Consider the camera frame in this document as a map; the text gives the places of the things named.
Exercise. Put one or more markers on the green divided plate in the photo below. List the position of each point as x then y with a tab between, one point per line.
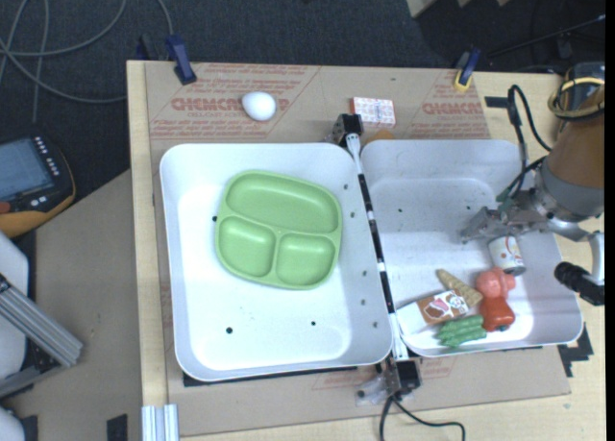
278	230

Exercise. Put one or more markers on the brown cardboard board red print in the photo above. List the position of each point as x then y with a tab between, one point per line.
288	410

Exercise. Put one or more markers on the white can orange print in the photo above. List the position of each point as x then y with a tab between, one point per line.
505	252

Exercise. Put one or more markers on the black cylinder on white bracket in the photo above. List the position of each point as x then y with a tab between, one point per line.
579	281

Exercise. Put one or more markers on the green bean pods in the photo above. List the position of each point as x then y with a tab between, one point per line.
461	331

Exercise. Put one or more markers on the red and white carton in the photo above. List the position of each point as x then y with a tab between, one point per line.
374	112

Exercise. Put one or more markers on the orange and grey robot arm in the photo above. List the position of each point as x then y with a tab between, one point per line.
576	160

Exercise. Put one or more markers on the pink round toy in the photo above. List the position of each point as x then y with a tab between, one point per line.
494	283

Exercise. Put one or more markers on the thin black and white rod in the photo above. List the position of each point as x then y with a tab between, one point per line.
372	218

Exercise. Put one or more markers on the white plastic tray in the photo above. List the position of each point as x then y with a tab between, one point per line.
423	218
269	333

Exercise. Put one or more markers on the brown and white carton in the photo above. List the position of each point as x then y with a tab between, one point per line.
441	308

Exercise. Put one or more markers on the orange red toy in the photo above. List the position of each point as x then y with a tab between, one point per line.
497	314

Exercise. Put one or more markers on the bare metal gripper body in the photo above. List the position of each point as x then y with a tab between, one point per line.
526	215

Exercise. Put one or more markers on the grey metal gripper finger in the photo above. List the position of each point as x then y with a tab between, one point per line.
476	225
505	232

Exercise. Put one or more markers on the beige ice cream cone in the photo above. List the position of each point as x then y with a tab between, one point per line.
460	287

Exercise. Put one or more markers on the white egg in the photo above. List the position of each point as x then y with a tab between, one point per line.
259	105

